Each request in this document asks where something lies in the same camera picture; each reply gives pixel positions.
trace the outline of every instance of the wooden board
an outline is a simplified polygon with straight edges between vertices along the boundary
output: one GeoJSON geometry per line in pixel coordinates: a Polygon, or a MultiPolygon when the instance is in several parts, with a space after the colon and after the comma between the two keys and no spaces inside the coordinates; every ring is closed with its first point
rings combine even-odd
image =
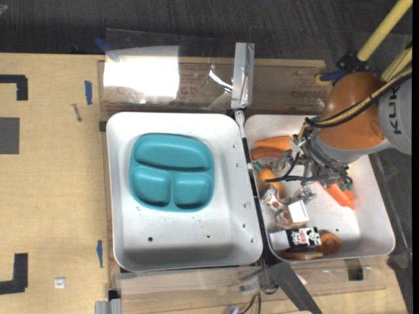
{"type": "Polygon", "coordinates": [[[0,84],[0,116],[20,118],[20,154],[0,154],[1,280],[11,279],[15,253],[29,258],[28,288],[0,295],[0,313],[94,313],[95,301],[107,298],[101,58],[0,54],[0,73],[25,75],[29,83],[28,101],[16,101],[15,84],[0,84]],[[54,288],[57,277],[65,277],[65,288],[54,288]]]}

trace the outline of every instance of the teal object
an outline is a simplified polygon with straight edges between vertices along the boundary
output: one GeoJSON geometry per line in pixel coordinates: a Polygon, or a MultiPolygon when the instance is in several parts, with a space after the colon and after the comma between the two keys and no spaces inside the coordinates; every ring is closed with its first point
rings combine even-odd
{"type": "Polygon", "coordinates": [[[134,144],[130,188],[142,206],[161,211],[198,211],[211,201],[214,185],[214,159],[202,142],[149,133],[134,144]]]}

